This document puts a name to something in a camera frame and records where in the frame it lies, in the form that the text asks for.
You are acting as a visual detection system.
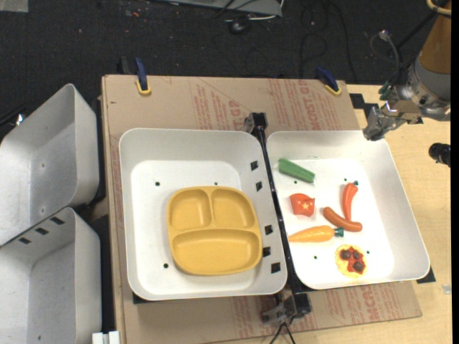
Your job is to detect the brown cardboard board red print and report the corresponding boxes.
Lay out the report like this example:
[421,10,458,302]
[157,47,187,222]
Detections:
[100,74,424,344]

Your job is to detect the red piece with yellow star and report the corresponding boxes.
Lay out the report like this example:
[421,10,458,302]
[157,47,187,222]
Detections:
[289,193,316,217]

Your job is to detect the orange-brown sausage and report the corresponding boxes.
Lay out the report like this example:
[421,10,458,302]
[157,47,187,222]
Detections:
[322,206,364,234]

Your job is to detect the green celery stick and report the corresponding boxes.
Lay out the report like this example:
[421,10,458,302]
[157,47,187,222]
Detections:
[278,158,317,184]

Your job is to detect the thin black rod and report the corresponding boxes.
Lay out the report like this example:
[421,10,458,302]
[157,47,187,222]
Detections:
[256,129,299,294]

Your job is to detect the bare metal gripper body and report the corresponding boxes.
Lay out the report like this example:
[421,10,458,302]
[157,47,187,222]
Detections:
[383,84,425,125]

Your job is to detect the orange chili pepper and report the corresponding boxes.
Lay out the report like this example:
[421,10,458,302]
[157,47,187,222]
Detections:
[341,180,360,222]

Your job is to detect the orange carrot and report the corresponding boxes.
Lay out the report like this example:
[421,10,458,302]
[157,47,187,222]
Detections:
[287,224,345,244]

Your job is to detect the yellow divided plate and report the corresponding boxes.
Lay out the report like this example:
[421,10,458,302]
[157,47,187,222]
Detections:
[165,186,264,277]

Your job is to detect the yellow pizza with dark toppings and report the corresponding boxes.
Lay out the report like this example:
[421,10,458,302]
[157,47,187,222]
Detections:
[334,244,369,278]

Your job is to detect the white plastic tray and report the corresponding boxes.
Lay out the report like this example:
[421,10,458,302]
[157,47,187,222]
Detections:
[0,82,100,247]
[265,130,432,291]
[118,127,289,302]
[0,206,103,344]

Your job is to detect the black block with wires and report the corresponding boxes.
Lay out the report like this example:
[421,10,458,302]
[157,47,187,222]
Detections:
[243,112,270,136]
[260,292,312,325]

